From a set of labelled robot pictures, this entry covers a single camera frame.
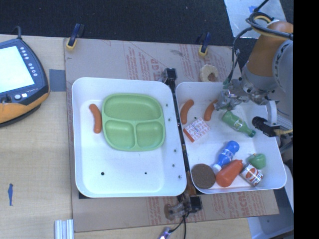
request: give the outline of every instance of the toy bottle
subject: toy bottle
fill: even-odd
[[[243,166],[243,161],[241,159],[235,159],[231,161],[216,175],[216,183],[224,188],[230,186],[235,180],[236,176],[239,175],[243,170]]]
[[[256,134],[256,131],[248,128],[246,122],[242,118],[234,115],[231,111],[227,111],[221,119],[231,128],[238,132],[246,133],[249,137],[253,137]]]
[[[236,141],[229,141],[225,148],[219,153],[218,161],[212,169],[215,175],[221,170],[221,167],[227,165],[233,160],[235,153],[239,150],[239,144]]]

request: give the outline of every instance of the toy hot dog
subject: toy hot dog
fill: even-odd
[[[99,133],[102,130],[102,115],[95,104],[90,104],[89,108],[94,117],[94,133]]]
[[[180,121],[182,124],[187,123],[187,113],[189,109],[194,105],[193,99],[189,99],[186,101],[186,103],[183,105],[183,107],[180,110]]]
[[[211,114],[213,113],[213,111],[215,110],[215,106],[214,104],[217,103],[218,100],[214,100],[213,102],[211,102],[209,104],[209,106],[206,108],[205,113],[204,113],[204,120],[205,121],[209,121],[211,119]]]

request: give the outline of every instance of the metal bracket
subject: metal bracket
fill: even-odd
[[[165,83],[170,87],[170,90],[173,95],[174,107],[175,107],[175,114],[177,120],[177,126],[179,131],[180,142],[182,145],[183,157],[184,157],[184,164],[185,164],[185,171],[187,177],[187,187],[183,194],[179,195],[179,203],[175,206],[166,205],[164,207],[165,216],[169,220],[173,220],[177,217],[182,217],[187,213],[196,213],[197,211],[202,209],[202,203],[200,197],[196,195],[196,189],[192,184],[190,178],[190,169],[188,163],[188,155],[186,151],[186,145],[184,140],[184,135],[181,127],[180,117],[179,117],[179,110],[178,110],[178,103],[176,99],[176,92],[175,92],[175,80],[177,79],[176,70],[174,68],[165,68],[161,74],[159,81]]]
[[[54,239],[74,239],[73,220],[55,221]]]

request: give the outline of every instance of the cardboard sheet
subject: cardboard sheet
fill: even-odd
[[[86,198],[75,184],[71,87],[81,77],[158,80],[165,68],[175,68],[176,85],[197,82],[205,64],[218,69],[216,81],[223,82],[231,69],[231,48],[209,46],[205,57],[199,45],[78,39],[65,51],[72,210],[75,232],[176,224],[168,220],[164,206],[178,203],[177,197]],[[234,77],[239,76],[236,68]],[[200,195],[203,209],[187,222],[233,219],[278,214],[273,190]]]

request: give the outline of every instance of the white tray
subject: white tray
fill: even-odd
[[[161,104],[165,140],[152,151],[119,151],[93,132],[90,104],[99,109],[115,93],[146,94]],[[186,174],[172,93],[155,81],[80,78],[72,86],[75,181],[91,198],[177,196],[186,188]]]
[[[182,128],[195,121],[195,118],[203,118],[207,106],[218,98],[221,90],[222,83],[180,83],[176,88],[176,98],[179,110],[187,100],[194,100],[194,105],[190,108],[187,114],[187,123],[182,125]],[[238,142],[240,146],[240,149],[236,152],[234,159],[242,159],[243,163],[247,163],[247,158],[253,153],[265,154],[266,167],[261,169],[264,174],[264,178],[256,187],[250,185],[241,176],[237,176],[234,182],[226,188],[220,187],[217,183],[215,183],[209,189],[201,189],[198,187],[197,189],[205,194],[215,194],[270,190],[284,187],[287,176],[276,139],[274,137],[264,135],[260,130],[255,129],[251,123],[252,118],[255,116],[267,119],[266,106],[259,106],[249,101],[248,103],[237,105],[235,110],[233,110],[234,114],[244,119],[249,128],[256,131],[253,138],[250,138],[244,133],[236,132],[224,123],[221,120],[224,113],[225,110],[214,110],[211,120],[206,121],[210,127],[210,131],[195,142],[191,142],[184,134],[190,169],[199,163],[212,166],[215,162],[217,162],[217,156],[226,143],[230,140],[234,140]]]

